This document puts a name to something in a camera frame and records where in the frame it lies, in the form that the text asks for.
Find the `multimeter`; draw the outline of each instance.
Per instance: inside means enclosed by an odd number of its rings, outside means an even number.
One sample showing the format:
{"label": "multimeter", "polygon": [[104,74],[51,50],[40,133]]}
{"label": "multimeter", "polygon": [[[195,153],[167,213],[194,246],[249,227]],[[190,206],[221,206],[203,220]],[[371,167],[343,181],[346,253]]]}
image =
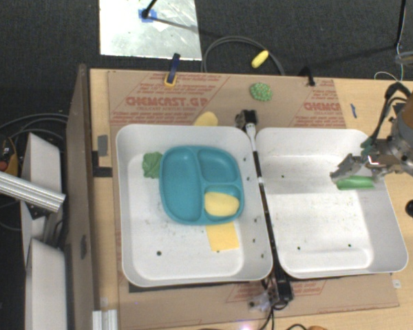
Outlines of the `multimeter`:
{"label": "multimeter", "polygon": [[14,144],[4,135],[0,135],[0,171],[14,176],[19,173],[19,161]]}

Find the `wooden table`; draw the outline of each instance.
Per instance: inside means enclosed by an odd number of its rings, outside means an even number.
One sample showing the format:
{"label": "wooden table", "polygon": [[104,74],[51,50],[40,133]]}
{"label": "wooden table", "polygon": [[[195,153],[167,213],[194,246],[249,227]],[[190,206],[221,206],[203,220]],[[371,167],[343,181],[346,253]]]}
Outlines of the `wooden table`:
{"label": "wooden table", "polygon": [[[92,117],[92,147],[96,148],[97,138],[101,133],[109,133],[109,101],[107,70],[91,70],[90,103]],[[339,102],[349,129],[358,129],[364,133],[373,132],[383,105],[383,95],[392,83],[384,80],[334,80]],[[413,89],[413,82],[405,82]],[[351,104],[356,108],[357,118],[352,115]],[[390,132],[386,122],[381,130],[385,137]],[[100,158],[100,166],[112,166],[110,156]],[[409,254],[407,267],[395,273],[393,279],[399,281],[397,289],[400,307],[369,311],[351,311],[328,313],[317,316],[279,318],[275,321],[276,329],[285,329],[292,324],[302,323],[306,327],[320,325],[329,330],[342,329],[411,329],[413,330],[413,219],[405,213],[406,203],[413,199],[413,178],[407,174],[391,174],[385,178],[394,211],[405,239]],[[99,284],[99,294],[104,297],[102,309],[117,309],[118,279],[116,271],[116,244],[114,217],[107,212],[113,211],[113,182],[110,177],[94,178],[94,261]],[[215,326],[195,326],[178,329],[258,329],[262,321],[217,324]]]}

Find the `blue divided plate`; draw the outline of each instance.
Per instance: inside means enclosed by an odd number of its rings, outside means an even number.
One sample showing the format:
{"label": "blue divided plate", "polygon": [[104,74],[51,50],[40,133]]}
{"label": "blue divided plate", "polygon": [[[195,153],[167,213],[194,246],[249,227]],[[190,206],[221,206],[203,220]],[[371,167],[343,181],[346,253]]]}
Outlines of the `blue divided plate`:
{"label": "blue divided plate", "polygon": [[[240,170],[226,151],[210,146],[177,146],[163,155],[159,172],[160,197],[165,212],[187,225],[213,225],[237,218],[244,194]],[[204,195],[219,192],[239,199],[234,215],[216,217],[204,208]]]}

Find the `dark floor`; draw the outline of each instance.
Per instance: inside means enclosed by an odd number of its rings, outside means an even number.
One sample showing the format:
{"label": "dark floor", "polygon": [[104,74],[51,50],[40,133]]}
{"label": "dark floor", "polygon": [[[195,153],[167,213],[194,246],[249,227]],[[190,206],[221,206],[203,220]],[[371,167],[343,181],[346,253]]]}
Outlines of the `dark floor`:
{"label": "dark floor", "polygon": [[[203,51],[217,37],[242,35],[267,46],[290,75],[307,65],[315,76],[373,78],[381,70],[400,76],[393,58],[401,0],[195,2]],[[33,113],[67,113],[79,63],[168,68],[165,60],[101,56],[98,28],[98,0],[0,0],[0,124]],[[407,0],[401,42],[401,51],[413,50],[413,0]],[[252,57],[249,46],[223,46],[211,53],[209,71],[277,73],[270,63],[251,69]],[[198,62],[180,65],[199,68]],[[413,69],[404,79],[413,80]],[[17,207],[0,210],[0,219],[17,226]],[[23,282],[19,234],[0,228],[0,329],[23,328]]]}

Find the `red button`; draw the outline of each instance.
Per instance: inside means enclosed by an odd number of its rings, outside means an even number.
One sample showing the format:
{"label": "red button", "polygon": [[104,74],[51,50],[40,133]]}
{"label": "red button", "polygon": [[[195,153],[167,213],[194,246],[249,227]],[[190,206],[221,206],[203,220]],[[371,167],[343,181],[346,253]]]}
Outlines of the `red button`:
{"label": "red button", "polygon": [[7,162],[0,162],[0,171],[5,171],[8,168]]}

